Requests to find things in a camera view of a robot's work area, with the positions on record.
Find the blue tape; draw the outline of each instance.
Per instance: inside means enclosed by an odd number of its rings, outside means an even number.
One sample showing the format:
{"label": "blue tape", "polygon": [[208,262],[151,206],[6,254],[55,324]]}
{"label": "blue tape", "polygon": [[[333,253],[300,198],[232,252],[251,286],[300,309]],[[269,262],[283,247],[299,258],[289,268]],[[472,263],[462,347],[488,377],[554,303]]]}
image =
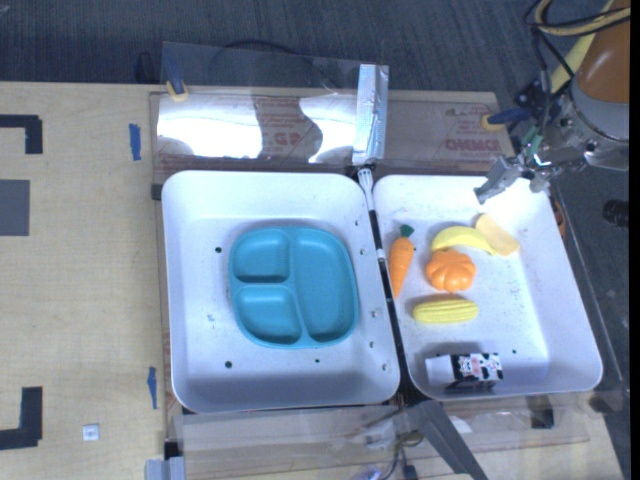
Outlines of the blue tape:
{"label": "blue tape", "polygon": [[141,141],[140,141],[140,127],[137,124],[129,125],[129,145],[131,146],[131,154],[133,160],[142,160],[140,156]]}
{"label": "blue tape", "polygon": [[151,394],[151,404],[154,409],[158,408],[158,398],[156,390],[158,383],[156,381],[156,369],[153,366],[149,366],[149,375],[147,376],[147,385],[149,386],[149,393]]}

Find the black corner marker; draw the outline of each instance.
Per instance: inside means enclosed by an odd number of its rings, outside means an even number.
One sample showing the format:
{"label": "black corner marker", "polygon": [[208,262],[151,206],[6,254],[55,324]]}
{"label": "black corner marker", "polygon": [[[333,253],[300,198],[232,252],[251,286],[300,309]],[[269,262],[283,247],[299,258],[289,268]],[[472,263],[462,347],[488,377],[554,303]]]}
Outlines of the black corner marker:
{"label": "black corner marker", "polygon": [[0,128],[24,128],[24,152],[42,154],[42,120],[38,116],[0,114]]}
{"label": "black corner marker", "polygon": [[42,387],[22,388],[20,426],[0,430],[0,450],[38,446],[42,439]]}

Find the wooden table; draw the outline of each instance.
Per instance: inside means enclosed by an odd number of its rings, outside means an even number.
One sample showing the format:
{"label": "wooden table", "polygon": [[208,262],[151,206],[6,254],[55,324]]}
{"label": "wooden table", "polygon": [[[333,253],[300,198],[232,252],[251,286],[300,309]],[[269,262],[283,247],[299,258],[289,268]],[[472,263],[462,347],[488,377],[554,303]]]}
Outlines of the wooden table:
{"label": "wooden table", "polygon": [[[2,478],[143,478],[167,421],[149,95],[157,86],[0,84],[0,114],[43,121],[42,154],[0,128],[0,179],[30,181],[28,236],[0,236],[0,430],[21,389],[42,387],[37,447],[0,451]],[[139,126],[141,160],[130,148]],[[147,383],[157,375],[157,407]],[[588,439],[477,453],[490,478],[621,478],[602,417]],[[99,425],[99,439],[83,427]],[[450,473],[438,457],[421,478]],[[348,478],[354,468],[265,478]]]}

